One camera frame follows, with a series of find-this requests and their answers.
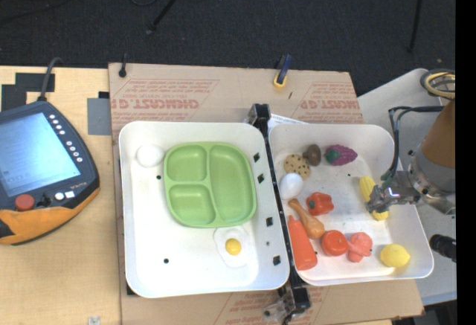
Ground fried egg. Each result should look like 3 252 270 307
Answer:
213 225 251 268

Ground white plastic tray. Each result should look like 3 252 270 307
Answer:
118 120 291 299
267 123 435 286

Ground purple grapes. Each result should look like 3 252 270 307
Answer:
324 144 358 167

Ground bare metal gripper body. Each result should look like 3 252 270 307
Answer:
386 170 457 215

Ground red ketchup bottle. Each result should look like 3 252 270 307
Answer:
286 214 319 271

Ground brown chocolate chip cookie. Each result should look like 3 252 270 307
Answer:
283 154 312 181

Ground red tomato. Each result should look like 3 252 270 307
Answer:
321 229 350 257

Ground brown chicken drumstick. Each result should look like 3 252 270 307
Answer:
288 198 326 240

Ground brown cardboard board red print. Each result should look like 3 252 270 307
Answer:
107 62 425 325

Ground white egg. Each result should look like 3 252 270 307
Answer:
135 144 165 169
279 172 304 201

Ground black cylinder on white bracket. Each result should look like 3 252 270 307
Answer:
429 233 457 263

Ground brown mushroom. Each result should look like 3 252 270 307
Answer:
302 144 323 167

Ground pink toy food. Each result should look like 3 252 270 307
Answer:
347 231 374 263

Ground yellow lemon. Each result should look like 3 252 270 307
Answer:
379 243 412 268

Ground black block with thin wires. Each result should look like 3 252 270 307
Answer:
263 285 312 324
248 103 271 127

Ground yellow corn cob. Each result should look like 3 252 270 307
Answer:
358 176 390 222

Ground thin black rod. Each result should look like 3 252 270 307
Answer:
257 118 303 295

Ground green divided plate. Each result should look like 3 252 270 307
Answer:
162 141 258 229

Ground red bell pepper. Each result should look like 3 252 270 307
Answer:
306 192 335 216

